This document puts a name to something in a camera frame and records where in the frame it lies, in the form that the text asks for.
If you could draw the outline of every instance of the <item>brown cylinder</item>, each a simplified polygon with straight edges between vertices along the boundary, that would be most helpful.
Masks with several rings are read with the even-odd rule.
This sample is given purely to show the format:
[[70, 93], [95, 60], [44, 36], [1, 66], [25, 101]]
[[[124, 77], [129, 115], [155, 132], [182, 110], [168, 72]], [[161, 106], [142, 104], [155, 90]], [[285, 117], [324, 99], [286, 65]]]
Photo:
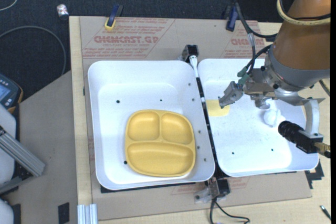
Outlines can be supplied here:
[[[291, 17], [317, 17], [330, 13], [331, 0], [295, 0]], [[330, 69], [330, 23], [294, 25], [284, 21], [273, 44], [275, 58], [284, 66], [302, 70]]]

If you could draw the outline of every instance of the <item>device screen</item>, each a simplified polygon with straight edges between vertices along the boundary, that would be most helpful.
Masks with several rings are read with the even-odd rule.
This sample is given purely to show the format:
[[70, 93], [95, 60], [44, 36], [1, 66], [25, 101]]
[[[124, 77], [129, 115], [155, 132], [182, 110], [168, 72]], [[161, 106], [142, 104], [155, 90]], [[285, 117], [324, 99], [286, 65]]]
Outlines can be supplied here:
[[4, 86], [2, 86], [0, 84], [0, 100], [3, 99], [3, 97], [5, 97], [8, 93], [10, 92], [10, 90]]

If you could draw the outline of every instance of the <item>pen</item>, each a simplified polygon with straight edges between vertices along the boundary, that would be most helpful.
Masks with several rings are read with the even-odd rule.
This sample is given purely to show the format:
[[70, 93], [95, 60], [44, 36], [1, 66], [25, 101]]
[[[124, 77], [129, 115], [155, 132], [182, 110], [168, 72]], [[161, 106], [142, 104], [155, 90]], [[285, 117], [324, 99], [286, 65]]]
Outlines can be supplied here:
[[323, 205], [321, 205], [320, 207], [321, 207], [323, 213], [325, 213], [325, 215], [331, 220], [331, 216], [330, 216], [330, 214], [328, 213], [328, 211], [326, 210], [326, 208], [325, 208]]

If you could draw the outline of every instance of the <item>wooden table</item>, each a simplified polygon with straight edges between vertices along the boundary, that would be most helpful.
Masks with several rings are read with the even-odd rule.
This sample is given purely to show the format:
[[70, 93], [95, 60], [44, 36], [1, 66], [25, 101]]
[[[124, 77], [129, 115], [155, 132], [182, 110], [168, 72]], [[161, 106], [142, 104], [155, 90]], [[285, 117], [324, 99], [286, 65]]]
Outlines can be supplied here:
[[[80, 18], [71, 16], [69, 23], [78, 204], [89, 205], [92, 203], [92, 191], [87, 139], [86, 106], [85, 97], [83, 96], [84, 79], [81, 57]], [[280, 24], [259, 23], [259, 27], [263, 34], [273, 34], [278, 31]], [[314, 97], [326, 97], [320, 104], [320, 133], [325, 136], [324, 141], [330, 143], [330, 98], [324, 93], [320, 85], [316, 85], [313, 89], [304, 90], [301, 95], [304, 97], [311, 95]], [[228, 208], [228, 213], [232, 215], [246, 216], [250, 218], [251, 223], [258, 224], [329, 223], [330, 220], [324, 215], [320, 205], [324, 205], [331, 211], [330, 160], [321, 157], [321, 165], [324, 171], [324, 177], [322, 180], [313, 182], [312, 198], [235, 206]], [[223, 216], [218, 209], [214, 211], [213, 217], [215, 222], [235, 223], [235, 220]], [[100, 221], [99, 223], [209, 223], [209, 209], [105, 220]]]

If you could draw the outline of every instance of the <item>yellow plate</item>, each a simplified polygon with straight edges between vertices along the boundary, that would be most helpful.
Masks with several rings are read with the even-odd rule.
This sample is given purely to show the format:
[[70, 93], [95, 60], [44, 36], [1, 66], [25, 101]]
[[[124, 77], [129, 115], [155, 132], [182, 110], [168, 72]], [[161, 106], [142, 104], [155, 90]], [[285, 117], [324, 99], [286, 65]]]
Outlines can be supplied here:
[[185, 175], [195, 164], [193, 128], [185, 116], [175, 112], [135, 112], [127, 122], [125, 152], [127, 163], [140, 174]]

